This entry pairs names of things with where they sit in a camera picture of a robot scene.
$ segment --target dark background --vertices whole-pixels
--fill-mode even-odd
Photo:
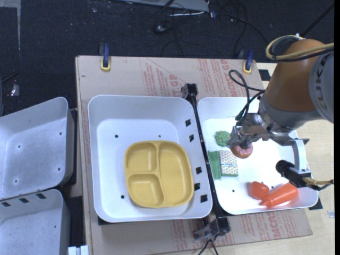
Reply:
[[[75,57],[98,55],[100,42],[110,44],[110,56],[234,58],[252,49],[257,62],[273,62],[265,49],[280,36],[308,31],[306,38],[333,43],[334,8],[327,12],[333,4],[211,0],[212,19],[208,13],[171,17],[183,11],[118,1],[21,0],[20,49],[17,9],[0,7],[0,77],[18,73],[2,84],[3,115],[58,96],[75,108]],[[172,30],[155,34],[160,20],[171,21]],[[19,95],[11,96],[13,85]]]

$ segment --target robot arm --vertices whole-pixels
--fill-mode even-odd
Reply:
[[[304,50],[322,50],[319,55],[305,55]],[[306,186],[301,178],[310,177],[304,144],[308,139],[291,137],[292,131],[311,120],[326,119],[334,122],[334,51],[312,39],[299,39],[290,45],[285,57],[302,57],[279,61],[267,90],[260,99],[257,113],[248,113],[233,127],[227,146],[237,157],[251,154],[252,143],[273,140],[281,146],[292,146],[295,163],[276,166],[284,176],[293,172],[291,183]]]

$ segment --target table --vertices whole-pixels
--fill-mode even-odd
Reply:
[[[174,229],[178,232],[180,228],[199,226],[194,221],[98,225],[98,217],[93,206],[89,133],[86,130],[88,128],[87,104],[98,94],[179,97],[180,89],[185,83],[198,85],[199,98],[245,96],[241,87],[228,82],[227,79],[229,70],[242,71],[243,62],[226,59],[111,57],[111,70],[103,72],[100,69],[100,59],[99,56],[79,56],[75,59],[80,144],[78,165],[82,174],[84,225],[90,254],[155,254],[173,251],[178,251],[176,254],[182,255],[198,254],[202,244],[195,245],[180,240],[169,242],[166,239],[173,236]],[[269,72],[272,72],[274,66],[274,64],[261,65],[253,62],[252,73],[246,76],[248,85],[257,88],[266,86],[266,83],[262,83],[260,79],[258,69],[269,69]],[[300,138],[310,138],[306,145],[307,160],[316,179],[334,178],[333,131],[333,125],[326,121],[309,122],[297,131]],[[241,242],[244,244],[228,244],[228,241],[232,240],[228,239],[229,235],[227,235],[222,246],[217,247],[218,253],[335,254],[335,221],[331,217],[332,212],[328,212],[334,212],[334,186],[322,190],[320,200],[323,209],[298,209],[289,212],[292,214],[292,220],[297,222],[295,228],[297,233],[294,236],[273,241],[259,239],[253,241],[245,239],[249,235],[244,236],[242,231],[244,238]],[[236,223],[245,220],[244,217],[232,218]],[[232,226],[232,230],[237,231],[235,225]],[[214,251],[207,249],[204,254],[214,254]]]

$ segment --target orange toy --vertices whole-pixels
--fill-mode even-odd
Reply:
[[[269,193],[261,202],[261,205],[268,208],[293,200],[299,196],[298,189],[291,183],[286,183]]]
[[[253,181],[250,186],[250,195],[256,199],[263,199],[269,192],[269,187],[263,183]]]

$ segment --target yellow plate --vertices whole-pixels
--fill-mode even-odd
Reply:
[[[134,143],[125,152],[131,200],[142,207],[180,206],[193,196],[191,165],[184,148],[169,141]]]

